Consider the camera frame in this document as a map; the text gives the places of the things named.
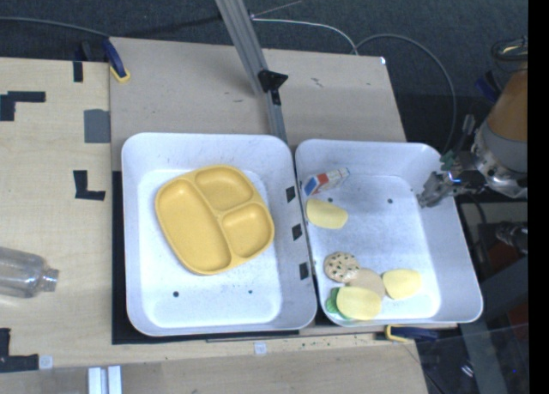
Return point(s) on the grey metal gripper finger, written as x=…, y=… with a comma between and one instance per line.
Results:
x=434, y=181
x=426, y=200

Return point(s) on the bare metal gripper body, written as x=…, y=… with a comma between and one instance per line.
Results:
x=493, y=177

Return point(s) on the white plastic tray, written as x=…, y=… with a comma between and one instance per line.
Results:
x=206, y=302
x=386, y=233

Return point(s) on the yellow potato slice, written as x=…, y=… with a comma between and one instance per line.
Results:
x=326, y=214
x=359, y=303
x=402, y=284

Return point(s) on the beige round slice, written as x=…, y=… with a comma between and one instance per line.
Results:
x=369, y=281

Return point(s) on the red blue white carton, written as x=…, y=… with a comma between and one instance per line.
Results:
x=326, y=181

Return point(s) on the chocolate chip biscuit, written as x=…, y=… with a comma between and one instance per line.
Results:
x=341, y=267

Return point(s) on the green lettuce leaf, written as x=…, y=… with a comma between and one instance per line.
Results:
x=330, y=305

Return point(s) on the yellow divided plate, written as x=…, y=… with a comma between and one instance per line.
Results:
x=193, y=229

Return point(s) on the pale wood board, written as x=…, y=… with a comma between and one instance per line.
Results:
x=193, y=92

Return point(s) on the clear plastic bottle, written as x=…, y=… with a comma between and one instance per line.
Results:
x=21, y=272

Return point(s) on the black cylinder on white bracket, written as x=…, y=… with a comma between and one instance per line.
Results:
x=512, y=235

